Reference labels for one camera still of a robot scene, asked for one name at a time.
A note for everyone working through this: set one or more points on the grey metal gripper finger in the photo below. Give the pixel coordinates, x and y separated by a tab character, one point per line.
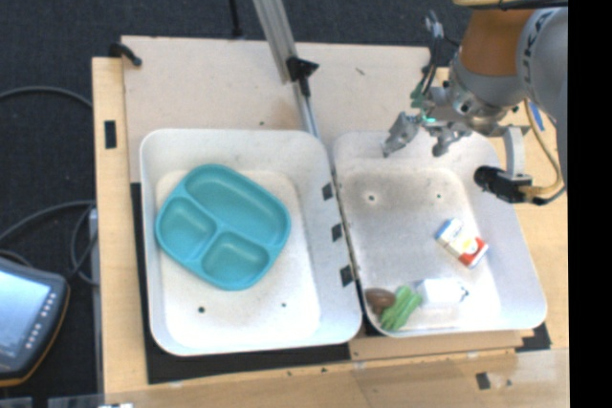
400	134
447	139

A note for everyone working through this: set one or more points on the white plastic tray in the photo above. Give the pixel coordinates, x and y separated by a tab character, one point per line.
406	215
306	186

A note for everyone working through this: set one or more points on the brown biscuit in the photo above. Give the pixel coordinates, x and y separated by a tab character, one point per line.
380	299

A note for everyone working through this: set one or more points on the red and yellow carton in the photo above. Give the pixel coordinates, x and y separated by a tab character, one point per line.
469	251

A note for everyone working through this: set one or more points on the blue divided plate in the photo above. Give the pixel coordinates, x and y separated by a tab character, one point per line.
222	227

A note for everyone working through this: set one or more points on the blue and white carton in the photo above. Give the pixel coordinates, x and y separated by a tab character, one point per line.
448	231

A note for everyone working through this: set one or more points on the green pea pod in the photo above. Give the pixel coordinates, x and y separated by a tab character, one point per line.
400	308

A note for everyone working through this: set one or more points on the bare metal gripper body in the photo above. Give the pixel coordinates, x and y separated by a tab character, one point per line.
466	110

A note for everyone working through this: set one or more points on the black cylinder on white bracket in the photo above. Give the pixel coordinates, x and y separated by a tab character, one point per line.
504	184

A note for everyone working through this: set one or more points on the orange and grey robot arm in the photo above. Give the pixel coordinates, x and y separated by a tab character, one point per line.
502	33

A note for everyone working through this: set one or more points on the pale wood board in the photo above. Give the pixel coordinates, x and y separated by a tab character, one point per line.
215	86

